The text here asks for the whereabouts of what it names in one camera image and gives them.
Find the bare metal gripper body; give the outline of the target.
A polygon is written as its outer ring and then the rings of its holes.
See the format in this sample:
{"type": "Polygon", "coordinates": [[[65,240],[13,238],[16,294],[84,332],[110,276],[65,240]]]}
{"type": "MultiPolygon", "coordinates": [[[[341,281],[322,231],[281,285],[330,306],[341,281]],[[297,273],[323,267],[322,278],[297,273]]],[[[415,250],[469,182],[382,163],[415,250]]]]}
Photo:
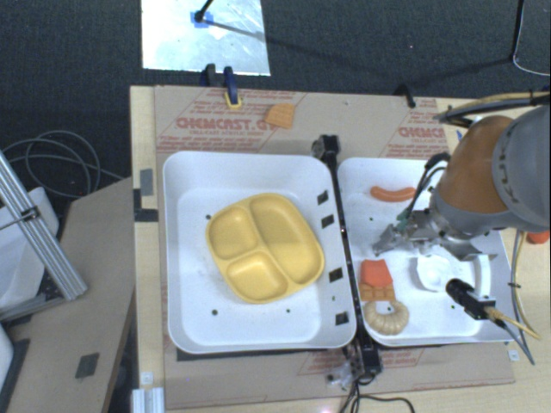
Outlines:
{"type": "Polygon", "coordinates": [[[399,237],[419,250],[440,246],[460,262],[482,254],[472,244],[474,236],[454,228],[438,211],[404,211],[397,220],[399,237]]]}

